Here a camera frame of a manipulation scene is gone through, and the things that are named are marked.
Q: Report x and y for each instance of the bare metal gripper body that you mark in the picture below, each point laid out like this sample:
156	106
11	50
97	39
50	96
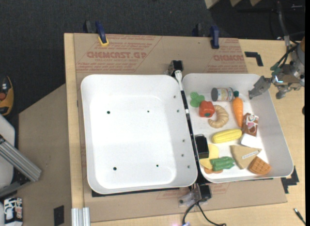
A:
294	73

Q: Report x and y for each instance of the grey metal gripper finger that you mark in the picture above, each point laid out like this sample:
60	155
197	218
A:
281	93
260	86

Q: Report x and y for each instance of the orange carrot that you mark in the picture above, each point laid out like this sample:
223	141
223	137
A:
238	109

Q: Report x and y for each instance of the white plastic tray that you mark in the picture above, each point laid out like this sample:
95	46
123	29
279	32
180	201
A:
273	128
135	135

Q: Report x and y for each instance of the small white and yellow can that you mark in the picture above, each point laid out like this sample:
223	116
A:
224	94

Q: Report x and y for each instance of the brown carton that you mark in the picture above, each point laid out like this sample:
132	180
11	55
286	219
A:
250	124

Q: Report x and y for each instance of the tan croissant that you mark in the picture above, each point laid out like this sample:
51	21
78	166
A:
221	118

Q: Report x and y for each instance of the white block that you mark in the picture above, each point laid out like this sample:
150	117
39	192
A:
249	140

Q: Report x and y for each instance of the red bell pepper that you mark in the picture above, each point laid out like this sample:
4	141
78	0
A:
206	108

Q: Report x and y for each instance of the yellow corn cob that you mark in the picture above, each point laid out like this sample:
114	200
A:
226	135

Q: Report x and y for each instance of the green broccoli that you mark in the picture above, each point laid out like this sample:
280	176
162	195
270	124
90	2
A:
195	99

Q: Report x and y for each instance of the tan sandwich wedge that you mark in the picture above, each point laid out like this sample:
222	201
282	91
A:
242	157

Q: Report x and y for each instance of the orange waffle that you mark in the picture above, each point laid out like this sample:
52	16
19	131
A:
259	166

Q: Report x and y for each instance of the thin black and white rod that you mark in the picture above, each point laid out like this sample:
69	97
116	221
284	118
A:
185	103

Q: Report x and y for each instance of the yellow cheese slice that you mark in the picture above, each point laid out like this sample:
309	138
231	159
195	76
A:
213	151

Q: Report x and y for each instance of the black box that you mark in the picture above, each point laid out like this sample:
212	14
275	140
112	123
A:
201	146

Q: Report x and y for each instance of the green beans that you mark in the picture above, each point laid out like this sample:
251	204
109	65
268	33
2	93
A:
221	163

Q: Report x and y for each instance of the orange flat slice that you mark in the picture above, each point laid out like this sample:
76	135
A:
207	171

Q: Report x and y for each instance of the brown cardboard board red print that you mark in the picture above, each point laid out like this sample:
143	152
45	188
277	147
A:
157	50

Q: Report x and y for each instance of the black and white carton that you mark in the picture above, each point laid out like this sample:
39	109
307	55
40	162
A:
13	210

